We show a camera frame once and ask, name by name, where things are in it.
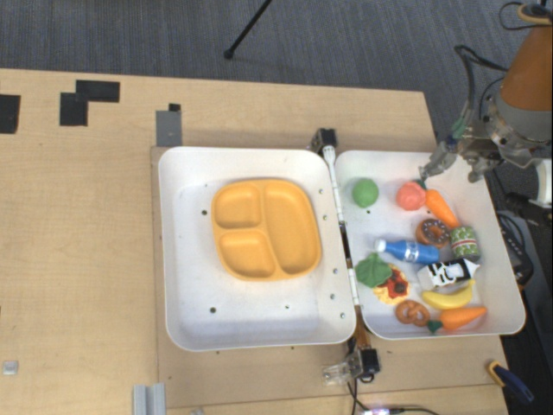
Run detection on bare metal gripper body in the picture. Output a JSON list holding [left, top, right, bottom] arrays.
[[457, 114, 553, 169]]

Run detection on pink lumpy toy food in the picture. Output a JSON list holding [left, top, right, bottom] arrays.
[[396, 181, 429, 211]]

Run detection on orange carrot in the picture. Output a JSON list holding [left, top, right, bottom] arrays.
[[427, 305, 489, 335], [416, 179, 461, 230]]

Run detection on brown doughnut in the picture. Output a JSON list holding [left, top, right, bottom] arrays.
[[415, 218, 452, 250]]

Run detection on green patterned can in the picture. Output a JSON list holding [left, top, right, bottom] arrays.
[[449, 225, 482, 262]]

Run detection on green ball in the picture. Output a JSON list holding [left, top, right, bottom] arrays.
[[351, 177, 380, 208]]

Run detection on blue bottle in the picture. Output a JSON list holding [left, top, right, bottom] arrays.
[[373, 238, 442, 266]]

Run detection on black and white milk carton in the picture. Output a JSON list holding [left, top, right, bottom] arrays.
[[416, 258, 482, 293]]

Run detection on thin black and white rod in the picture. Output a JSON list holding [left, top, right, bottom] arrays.
[[322, 144, 368, 349]]

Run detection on white plastic tray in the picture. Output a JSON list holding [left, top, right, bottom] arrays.
[[157, 146, 358, 353], [334, 150, 527, 342]]

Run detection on green lettuce leaf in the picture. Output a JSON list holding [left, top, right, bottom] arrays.
[[353, 252, 394, 289]]

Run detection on yellow banana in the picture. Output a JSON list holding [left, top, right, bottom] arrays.
[[421, 278, 477, 311]]

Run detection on yellow spaghetti with red sauce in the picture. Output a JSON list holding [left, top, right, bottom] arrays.
[[372, 264, 411, 306]]

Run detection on brown pretzel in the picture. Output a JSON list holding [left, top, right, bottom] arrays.
[[395, 299, 432, 329]]

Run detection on orange divided plate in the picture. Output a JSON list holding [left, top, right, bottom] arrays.
[[210, 178, 323, 282]]

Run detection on black tripod leg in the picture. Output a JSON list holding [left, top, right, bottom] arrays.
[[223, 0, 296, 61]]

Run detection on black cylinder on white bracket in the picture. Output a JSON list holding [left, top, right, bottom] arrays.
[[505, 157, 553, 229]]

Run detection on black block with thin wires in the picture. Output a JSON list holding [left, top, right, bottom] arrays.
[[345, 347, 383, 383], [311, 127, 338, 151]]

